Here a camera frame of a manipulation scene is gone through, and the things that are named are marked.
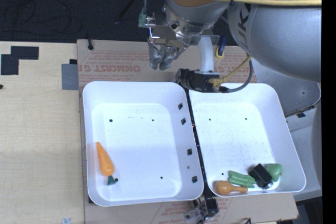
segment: orange carrot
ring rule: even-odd
[[[114,173],[114,165],[103,148],[103,146],[100,144],[100,142],[96,143],[97,146],[97,153],[98,153],[98,160],[99,160],[99,165],[100,165],[100,170],[103,173],[103,175],[108,176],[108,183],[107,185],[112,185],[116,183],[114,178],[112,177],[112,174]]]

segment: plastic container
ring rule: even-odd
[[[83,90],[88,194],[99,206],[193,200],[204,188],[185,91],[172,82],[95,81]],[[100,172],[99,141],[115,167]]]
[[[241,84],[226,83],[228,88]],[[267,190],[255,185],[246,194],[298,192],[306,177],[290,135],[276,91],[263,83],[250,83],[232,93],[190,91],[205,174],[213,193],[214,184],[227,180],[228,171],[241,174],[261,163],[279,163],[282,174]]]

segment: dark background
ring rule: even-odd
[[[148,15],[162,12],[164,0],[148,0]],[[143,0],[0,0],[0,40],[76,42],[77,39],[146,41],[138,27]],[[227,24],[214,34],[235,45]]]

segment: white tray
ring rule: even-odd
[[[226,83],[228,88],[241,84]],[[190,91],[196,130],[209,188],[227,180],[228,171],[248,174],[261,163],[279,163],[282,175],[267,190],[248,188],[248,193],[232,196],[298,192],[306,177],[287,127],[275,90],[262,83],[250,83],[233,93]]]
[[[88,193],[99,206],[193,200],[204,188],[185,91],[172,82],[95,81],[83,90]],[[96,152],[110,155],[107,186]]]

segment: teal connector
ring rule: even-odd
[[[138,18],[138,27],[146,27],[146,18],[147,18],[147,14],[143,12],[143,8],[142,8],[141,13],[139,14],[139,18]]]

